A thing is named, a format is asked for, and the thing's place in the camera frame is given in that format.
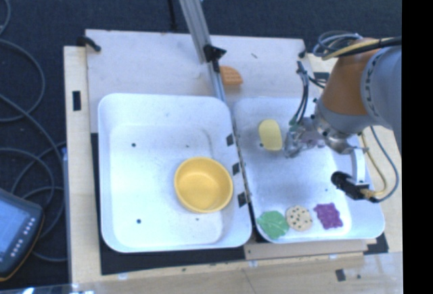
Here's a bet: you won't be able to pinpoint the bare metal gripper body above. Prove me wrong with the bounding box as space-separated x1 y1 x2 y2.
294 116 355 155

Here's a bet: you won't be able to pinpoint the yellow oval toy food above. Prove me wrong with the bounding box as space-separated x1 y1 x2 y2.
258 118 283 151

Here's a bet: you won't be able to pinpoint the white plastic tray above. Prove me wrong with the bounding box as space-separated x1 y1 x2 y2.
232 96 386 245
97 93 253 253

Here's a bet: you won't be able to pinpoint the chocolate chip biscuit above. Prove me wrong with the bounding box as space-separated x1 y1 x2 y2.
286 205 313 232

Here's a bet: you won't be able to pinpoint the purple grapes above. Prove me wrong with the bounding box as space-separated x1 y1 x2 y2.
313 203 344 230

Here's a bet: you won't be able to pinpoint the green lettuce leaf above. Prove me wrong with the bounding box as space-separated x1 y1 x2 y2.
256 210 290 240

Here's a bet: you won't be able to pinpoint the orange bread slice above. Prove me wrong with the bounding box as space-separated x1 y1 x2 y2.
219 65 244 87

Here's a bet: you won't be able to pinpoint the yellow bowl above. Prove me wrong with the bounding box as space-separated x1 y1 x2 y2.
173 156 234 214

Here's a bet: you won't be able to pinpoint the pale wood board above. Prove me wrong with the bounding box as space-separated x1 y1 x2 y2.
84 28 377 260

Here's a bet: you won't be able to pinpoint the black cylinder on white bracket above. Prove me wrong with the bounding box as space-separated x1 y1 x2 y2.
330 147 373 202

